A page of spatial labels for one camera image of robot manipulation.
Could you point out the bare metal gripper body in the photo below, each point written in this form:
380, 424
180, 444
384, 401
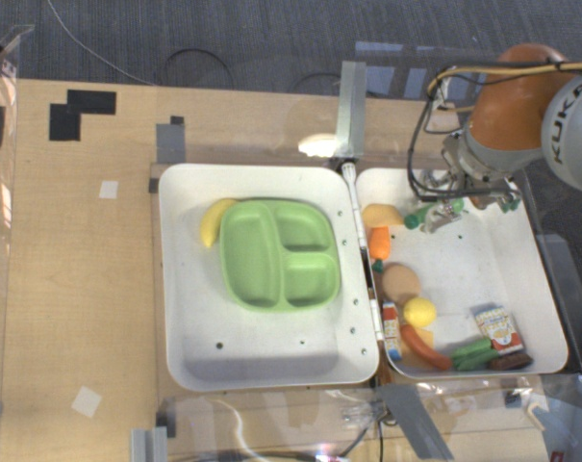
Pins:
471, 164

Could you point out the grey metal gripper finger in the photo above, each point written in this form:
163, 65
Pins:
454, 212
432, 222

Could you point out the green bottle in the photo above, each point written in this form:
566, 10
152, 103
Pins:
414, 218

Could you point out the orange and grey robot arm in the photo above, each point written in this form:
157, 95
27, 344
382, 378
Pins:
512, 109

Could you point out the yellow-orange bread roll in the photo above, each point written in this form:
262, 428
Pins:
381, 215

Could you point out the orange carrot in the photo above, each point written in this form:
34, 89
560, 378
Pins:
380, 242

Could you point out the white plastic tray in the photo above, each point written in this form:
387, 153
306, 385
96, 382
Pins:
252, 344
478, 267

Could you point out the tan potato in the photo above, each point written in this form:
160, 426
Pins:
400, 283

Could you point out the thin black and white rod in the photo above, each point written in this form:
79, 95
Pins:
355, 210

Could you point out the yellow lemon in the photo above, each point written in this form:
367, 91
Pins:
419, 311

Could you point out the orange and white carton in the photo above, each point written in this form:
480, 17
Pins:
391, 330

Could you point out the red and white snack packet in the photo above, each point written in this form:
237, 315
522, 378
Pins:
497, 327

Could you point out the red sausage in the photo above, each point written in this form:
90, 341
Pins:
422, 349

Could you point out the green bean pod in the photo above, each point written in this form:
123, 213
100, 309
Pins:
471, 349
480, 360

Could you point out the brown biscuit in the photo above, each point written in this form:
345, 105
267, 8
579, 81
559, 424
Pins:
511, 362

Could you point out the green divided plate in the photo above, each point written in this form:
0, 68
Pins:
247, 258

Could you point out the yellow banana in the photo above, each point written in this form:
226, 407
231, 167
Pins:
209, 226

